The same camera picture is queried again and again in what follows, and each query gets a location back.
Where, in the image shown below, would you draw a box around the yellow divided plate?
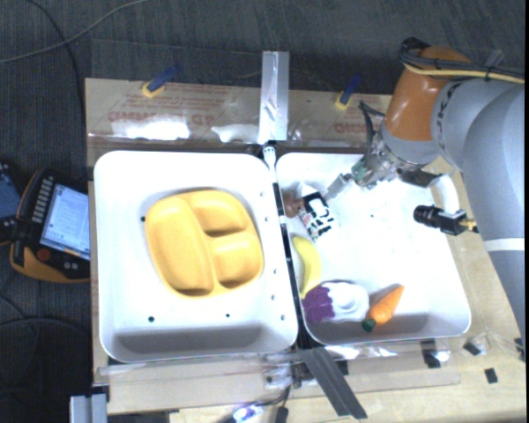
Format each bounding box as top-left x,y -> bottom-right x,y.
144,188 -> 266,299

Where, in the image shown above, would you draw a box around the white round toy food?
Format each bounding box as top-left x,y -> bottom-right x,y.
320,279 -> 371,324

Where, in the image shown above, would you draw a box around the orange carrot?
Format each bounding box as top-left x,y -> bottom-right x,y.
361,284 -> 406,334

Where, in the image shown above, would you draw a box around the white plastic tray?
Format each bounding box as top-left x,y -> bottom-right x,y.
274,152 -> 473,348
93,149 -> 300,364

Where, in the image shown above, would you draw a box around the purple grapes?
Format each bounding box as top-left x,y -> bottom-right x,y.
301,282 -> 335,324

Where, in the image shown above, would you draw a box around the brown cardboard board red print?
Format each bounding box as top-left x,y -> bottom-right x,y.
84,77 -> 526,416

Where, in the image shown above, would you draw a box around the yellow banana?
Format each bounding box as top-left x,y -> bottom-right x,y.
290,234 -> 324,301

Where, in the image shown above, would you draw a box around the brown round toy food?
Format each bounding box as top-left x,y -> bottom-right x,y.
283,190 -> 304,219

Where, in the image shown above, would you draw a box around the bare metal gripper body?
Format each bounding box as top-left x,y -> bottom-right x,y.
353,141 -> 403,190

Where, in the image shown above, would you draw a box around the white carton with black print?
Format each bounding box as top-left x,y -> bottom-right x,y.
296,182 -> 343,242

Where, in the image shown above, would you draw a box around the black cylinder on white bracket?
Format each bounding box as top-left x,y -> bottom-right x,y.
413,174 -> 480,237

